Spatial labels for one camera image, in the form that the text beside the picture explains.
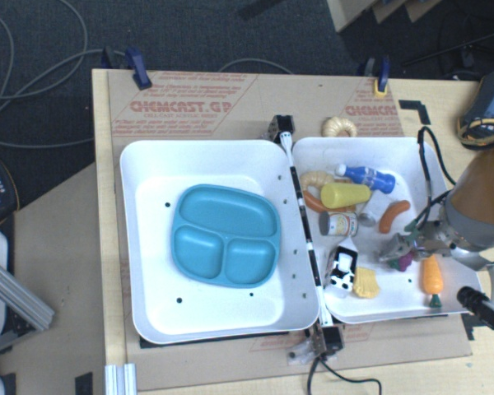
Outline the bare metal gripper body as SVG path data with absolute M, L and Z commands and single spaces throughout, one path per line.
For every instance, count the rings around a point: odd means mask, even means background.
M 414 247 L 439 248 L 437 255 L 451 257 L 457 246 L 458 235 L 447 221 L 427 221 L 424 225 L 417 225 L 416 232 Z

